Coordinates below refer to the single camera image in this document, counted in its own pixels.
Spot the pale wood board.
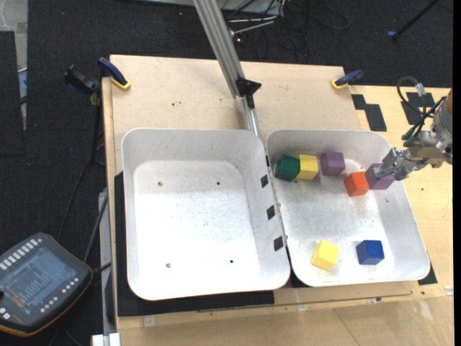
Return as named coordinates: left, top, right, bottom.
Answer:
left=109, top=54, right=414, bottom=329

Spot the white plastic tray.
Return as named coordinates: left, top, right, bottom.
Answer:
left=265, top=129, right=431, bottom=288
left=120, top=127, right=292, bottom=301

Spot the orange cube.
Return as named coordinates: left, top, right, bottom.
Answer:
left=344, top=172, right=370, bottom=198

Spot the yellow cube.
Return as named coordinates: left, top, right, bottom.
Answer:
left=296, top=154, right=320, bottom=181
left=310, top=239, right=341, bottom=272

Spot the green cube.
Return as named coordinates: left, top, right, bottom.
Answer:
left=274, top=154, right=301, bottom=182

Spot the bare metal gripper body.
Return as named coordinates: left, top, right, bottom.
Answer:
left=402, top=130, right=454, bottom=171

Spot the purple cube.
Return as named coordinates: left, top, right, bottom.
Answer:
left=364, top=163, right=396, bottom=190
left=320, top=151, right=346, bottom=177

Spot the blue cube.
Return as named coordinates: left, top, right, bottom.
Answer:
left=355, top=239, right=385, bottom=266

